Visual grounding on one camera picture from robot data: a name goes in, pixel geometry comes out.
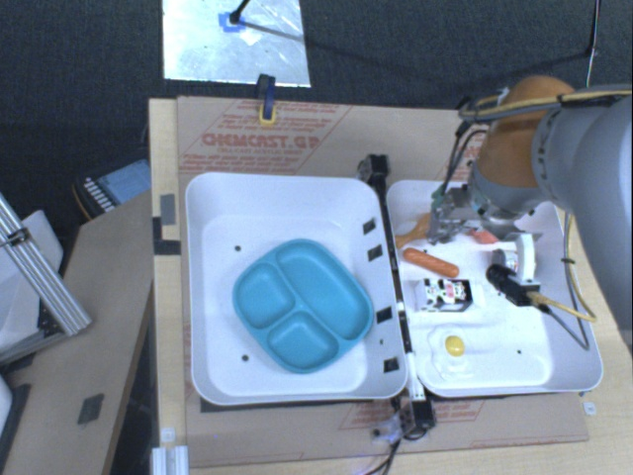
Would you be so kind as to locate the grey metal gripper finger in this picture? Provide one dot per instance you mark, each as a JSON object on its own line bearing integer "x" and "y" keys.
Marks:
{"x": 452, "y": 230}
{"x": 434, "y": 231}

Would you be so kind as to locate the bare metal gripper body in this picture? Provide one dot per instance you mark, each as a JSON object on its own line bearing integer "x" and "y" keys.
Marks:
{"x": 457, "y": 208}

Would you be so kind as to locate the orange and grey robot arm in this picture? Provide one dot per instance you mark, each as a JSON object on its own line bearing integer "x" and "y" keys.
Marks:
{"x": 583, "y": 166}

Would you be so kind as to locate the orange carrot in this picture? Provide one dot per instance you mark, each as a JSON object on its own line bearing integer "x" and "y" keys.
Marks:
{"x": 413, "y": 233}

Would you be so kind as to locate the orange sausage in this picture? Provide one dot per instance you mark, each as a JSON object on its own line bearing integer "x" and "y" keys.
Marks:
{"x": 430, "y": 261}

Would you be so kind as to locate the red-orange toy food piece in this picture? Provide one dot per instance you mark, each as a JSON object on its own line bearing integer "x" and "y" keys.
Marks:
{"x": 483, "y": 237}

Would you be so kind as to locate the thin black and white rod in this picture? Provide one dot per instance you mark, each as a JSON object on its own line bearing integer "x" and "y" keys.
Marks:
{"x": 395, "y": 275}

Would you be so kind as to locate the white and black carton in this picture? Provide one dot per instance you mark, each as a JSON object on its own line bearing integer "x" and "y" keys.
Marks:
{"x": 445, "y": 294}

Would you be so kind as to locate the white and yellow fried egg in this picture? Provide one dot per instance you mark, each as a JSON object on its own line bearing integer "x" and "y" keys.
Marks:
{"x": 454, "y": 347}

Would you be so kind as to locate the white plastic tray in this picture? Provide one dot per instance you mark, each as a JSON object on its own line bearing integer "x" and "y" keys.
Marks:
{"x": 519, "y": 344}
{"x": 222, "y": 216}

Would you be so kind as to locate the brown cardboard board red print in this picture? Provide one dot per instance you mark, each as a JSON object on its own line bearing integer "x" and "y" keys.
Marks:
{"x": 321, "y": 141}

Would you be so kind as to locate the blue divided plate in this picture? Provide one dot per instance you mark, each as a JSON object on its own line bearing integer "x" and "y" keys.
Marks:
{"x": 301, "y": 305}

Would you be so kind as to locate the black cylinder on white bracket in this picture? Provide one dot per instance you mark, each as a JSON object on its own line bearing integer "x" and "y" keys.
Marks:
{"x": 512, "y": 280}

